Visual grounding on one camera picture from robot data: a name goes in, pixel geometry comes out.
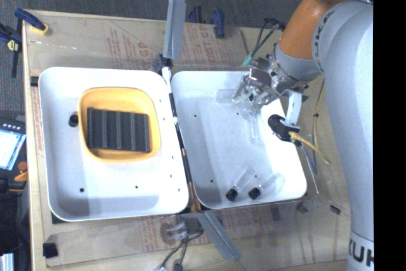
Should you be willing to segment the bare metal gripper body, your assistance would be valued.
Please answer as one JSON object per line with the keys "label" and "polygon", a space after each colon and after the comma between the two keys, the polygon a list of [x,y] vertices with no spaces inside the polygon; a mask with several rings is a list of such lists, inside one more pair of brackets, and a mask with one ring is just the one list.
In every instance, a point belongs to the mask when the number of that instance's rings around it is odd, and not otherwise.
{"label": "bare metal gripper body", "polygon": [[269,102],[293,93],[302,94],[310,81],[310,60],[289,55],[259,58],[250,67],[246,81],[252,90],[267,92]]}

